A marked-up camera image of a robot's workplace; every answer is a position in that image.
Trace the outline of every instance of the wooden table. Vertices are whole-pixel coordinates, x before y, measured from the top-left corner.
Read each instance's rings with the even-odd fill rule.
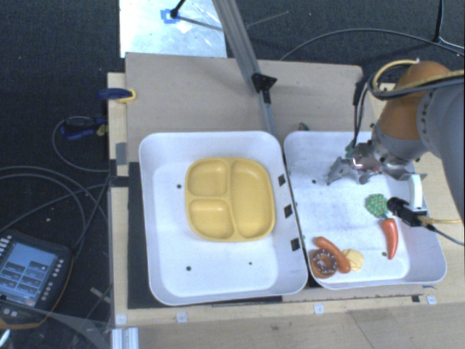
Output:
[[[281,143],[300,122],[315,131],[352,130],[359,67],[259,64],[278,78],[271,95]],[[137,92],[133,103],[108,103],[110,158],[119,177],[128,176],[150,133],[262,129],[258,97],[231,59],[129,54],[126,74],[108,74],[108,86]],[[382,109],[374,99],[367,104],[363,129]],[[441,162],[428,153],[416,168],[428,174],[423,185],[432,215],[458,218]],[[275,304],[128,309],[128,188],[112,187],[110,205],[115,324],[139,327],[141,348],[457,348],[463,340],[464,248],[443,238],[448,272],[431,286],[305,289]],[[438,227],[464,238],[463,225]],[[177,323],[180,317],[187,323]]]

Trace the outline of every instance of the metal bracket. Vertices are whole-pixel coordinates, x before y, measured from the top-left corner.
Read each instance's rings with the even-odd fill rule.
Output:
[[[268,105],[271,104],[270,89],[275,85],[276,81],[278,81],[276,78],[262,75],[261,73],[254,73],[254,75],[252,75],[252,83],[254,83],[256,92],[262,92],[263,101]]]
[[[186,0],[181,0],[176,8],[170,11],[170,16],[172,18],[178,17],[179,9],[185,3]],[[251,89],[254,88],[252,76],[258,74],[258,77],[262,76],[260,72],[260,67],[258,61],[256,60],[254,48],[248,37],[246,26],[240,16],[239,8],[235,0],[211,0],[217,11],[219,21],[222,24],[223,32],[225,33],[226,39],[230,44],[234,58],[239,66],[239,69],[242,73],[244,81],[247,86]],[[265,82],[265,87],[267,89],[257,90],[259,93],[259,104],[262,110],[263,125],[264,129],[274,135],[278,136],[275,117],[273,116],[271,109],[271,98],[270,98],[270,88],[276,82],[276,79],[269,84]]]
[[[139,329],[131,327],[128,329],[113,329],[111,332],[112,349],[138,349]]]
[[[324,314],[325,313],[325,307],[323,304],[314,304],[313,305],[313,310],[315,314]]]
[[[428,302],[428,305],[436,305],[437,304],[436,297],[433,294],[427,294],[426,295],[426,301]]]
[[[187,322],[187,312],[182,311],[176,313],[176,322],[177,323],[186,323]]]

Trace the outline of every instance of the handheld controller screen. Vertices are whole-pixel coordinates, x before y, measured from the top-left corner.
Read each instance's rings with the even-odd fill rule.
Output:
[[[39,325],[59,300],[72,263],[68,248],[17,231],[0,238],[0,328]]]

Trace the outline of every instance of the toy donut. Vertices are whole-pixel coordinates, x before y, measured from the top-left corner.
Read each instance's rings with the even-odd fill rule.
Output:
[[[317,249],[310,256],[310,266],[316,278],[329,278],[337,270],[337,261],[326,249]]]
[[[341,273],[348,273],[350,272],[350,263],[349,260],[339,251],[334,244],[332,244],[328,239],[323,238],[322,236],[318,236],[315,239],[315,244],[325,249],[326,251],[330,252],[334,258],[336,259],[337,268]]]

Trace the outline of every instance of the gray cable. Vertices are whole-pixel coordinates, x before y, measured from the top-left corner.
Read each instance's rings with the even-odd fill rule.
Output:
[[[47,172],[47,173],[50,173],[52,175],[57,175],[58,177],[61,177],[62,179],[67,180],[67,181],[73,183],[74,185],[76,185],[83,192],[85,192],[94,203],[97,203],[97,200],[92,195],[92,193],[90,191],[88,191],[83,185],[81,185],[76,180],[73,180],[71,177],[66,176],[65,174],[59,173],[57,171],[54,171],[53,169],[47,169],[47,168],[42,168],[42,167],[37,167],[37,166],[10,166],[10,167],[0,168],[0,172],[7,171],[7,170],[15,170],[15,169],[32,169],[32,170],[37,170],[37,171],[40,171],[40,172]],[[102,214],[102,216],[106,219],[107,217],[106,217],[106,214],[103,211],[102,207],[99,206],[99,209],[100,209],[100,213]]]
[[[77,260],[79,258],[79,256],[81,255],[82,247],[84,246],[84,236],[86,235],[86,233],[87,233],[87,231],[89,229],[89,226],[91,225],[92,220],[94,219],[94,216],[97,213],[97,207],[100,206],[100,201],[102,200],[103,195],[105,194],[105,191],[106,191],[106,189],[108,187],[108,184],[110,183],[110,178],[111,178],[111,176],[108,175],[107,180],[103,184],[103,189],[102,189],[102,191],[100,191],[100,195],[97,198],[97,203],[95,204],[95,206],[94,206],[94,208],[92,210],[92,213],[89,216],[89,219],[87,220],[87,224],[85,224],[81,235],[79,236],[78,240],[75,242],[75,244],[73,246],[73,253],[74,253],[75,260]]]
[[[110,293],[113,285],[110,284],[110,286],[107,287],[107,289],[102,293],[102,296],[99,297],[99,299],[96,301],[94,306],[91,308],[91,310],[87,313],[86,317],[82,320],[83,324],[75,329],[76,333],[73,336],[73,339],[71,339],[69,346],[67,349],[71,349],[71,346],[73,345],[74,339],[78,336],[78,334],[83,334],[82,329],[84,328],[84,324],[89,320],[90,316],[95,312],[95,309],[102,303],[102,301],[107,297],[107,295]]]
[[[69,119],[88,119],[88,116],[71,116]],[[52,147],[54,152],[57,154],[58,158],[60,158],[62,161],[64,161],[68,166],[71,166],[73,168],[79,169],[80,171],[85,171],[85,172],[92,172],[92,173],[108,173],[108,169],[92,169],[92,168],[86,168],[86,167],[81,167],[77,164],[71,163],[69,160],[67,160],[59,151],[56,143],[56,138],[57,138],[57,131],[58,129],[65,123],[65,119],[60,121],[57,126],[53,129],[52,133]]]
[[[259,25],[261,23],[268,22],[269,20],[274,20],[275,18],[279,18],[279,17],[282,17],[284,15],[288,15],[288,14],[289,14],[289,11],[286,10],[285,12],[277,13],[276,15],[270,15],[269,17],[262,18],[261,20],[256,20],[255,22],[245,23],[245,25],[246,25],[246,28],[248,30],[250,27],[253,27],[255,25]]]
[[[443,233],[441,230],[438,230],[435,226],[431,226],[432,228],[432,231],[434,231],[435,233],[438,233],[439,235],[443,236],[444,238],[447,238],[449,239],[450,241],[458,244],[459,246],[465,246],[464,243],[462,243],[461,241],[459,241],[458,239],[455,239],[455,238],[452,238],[451,236],[449,236],[448,234],[446,233]]]
[[[319,36],[317,36],[317,37],[315,37],[313,39],[304,41],[302,44],[298,45],[297,47],[295,47],[291,51],[287,52],[284,56],[282,56],[279,59],[279,61],[285,60],[287,57],[289,57],[290,55],[292,55],[293,53],[295,53],[299,49],[301,49],[301,48],[303,48],[303,47],[305,47],[305,46],[307,46],[307,45],[309,45],[309,44],[311,44],[311,43],[313,43],[313,42],[315,42],[317,40],[324,39],[324,38],[327,38],[327,37],[333,36],[333,35],[339,35],[340,33],[352,33],[352,32],[389,33],[391,35],[397,35],[397,36],[402,36],[402,37],[406,37],[406,38],[409,38],[409,39],[414,39],[414,40],[417,40],[417,41],[422,41],[424,43],[432,45],[433,47],[439,47],[439,48],[442,48],[442,49],[447,50],[449,52],[455,53],[456,55],[460,55],[462,57],[464,56],[463,53],[457,52],[454,49],[444,47],[441,44],[437,44],[437,43],[434,43],[434,42],[432,42],[430,40],[423,39],[423,38],[418,37],[418,36],[410,35],[408,33],[402,33],[402,32],[391,31],[391,30],[384,30],[382,28],[348,28],[348,29],[345,29],[345,30],[338,30],[338,31],[332,31],[332,32],[329,32],[329,33],[324,33],[323,35],[319,35]]]
[[[6,330],[0,337],[0,348],[3,347],[3,345],[7,342],[8,338],[9,338],[9,333],[10,333],[10,330]]]
[[[460,45],[457,45],[457,44],[451,43],[450,41],[444,40],[441,36],[439,37],[439,40],[442,43],[446,44],[446,45],[450,45],[451,47],[459,48],[459,49],[462,49],[462,50],[465,49],[464,47],[461,47]]]
[[[86,188],[86,189],[87,189],[87,190],[92,190],[92,189],[95,189],[95,188],[101,188],[102,186],[104,186],[104,185],[103,185],[103,184],[101,184],[101,185],[94,185],[94,186],[89,186],[89,187]],[[75,194],[79,194],[79,193],[83,193],[83,191],[82,191],[82,190],[78,190],[78,191],[74,191],[74,193],[75,193]],[[68,194],[68,195],[61,196],[61,197],[59,197],[59,198],[56,198],[56,199],[54,199],[54,200],[52,200],[52,201],[49,201],[49,202],[47,202],[47,203],[45,203],[45,204],[42,204],[41,206],[38,206],[38,207],[36,207],[35,209],[32,209],[31,211],[26,212],[25,214],[19,216],[19,217],[16,218],[15,220],[11,221],[8,225],[6,225],[6,226],[4,227],[4,229],[6,230],[7,228],[11,228],[13,225],[15,225],[16,223],[18,223],[19,221],[25,219],[25,218],[28,217],[28,216],[31,216],[32,214],[34,214],[34,213],[40,211],[41,209],[47,208],[48,206],[51,206],[51,205],[53,205],[53,204],[55,204],[55,203],[58,203],[59,201],[64,201],[65,199],[70,198],[71,196],[72,196],[71,194]],[[107,219],[107,217],[105,216],[105,213],[104,213],[103,215],[104,215],[105,221],[107,222],[108,219]]]
[[[79,209],[79,212],[81,213],[81,219],[82,219],[82,223],[83,223],[83,227],[85,228],[86,226],[86,213],[84,212],[84,208],[82,207],[82,204],[81,202],[79,201],[78,197],[76,196],[76,194],[68,187],[66,186],[64,183],[54,179],[54,178],[51,178],[51,177],[48,177],[48,176],[45,176],[43,174],[37,174],[37,173],[15,173],[15,174],[8,174],[6,176],[1,176],[0,177],[0,181],[2,180],[7,180],[9,178],[18,178],[18,177],[35,177],[35,178],[40,178],[42,180],[47,180],[47,181],[50,181],[50,182],[53,182],[55,183],[56,185],[59,185],[60,187],[64,188],[67,192],[69,192],[69,194],[73,197],[73,199],[75,200],[76,204],[78,205],[78,209]],[[11,225],[8,224],[7,226],[4,226],[2,229],[0,229],[0,233],[3,233],[6,229],[8,229]]]

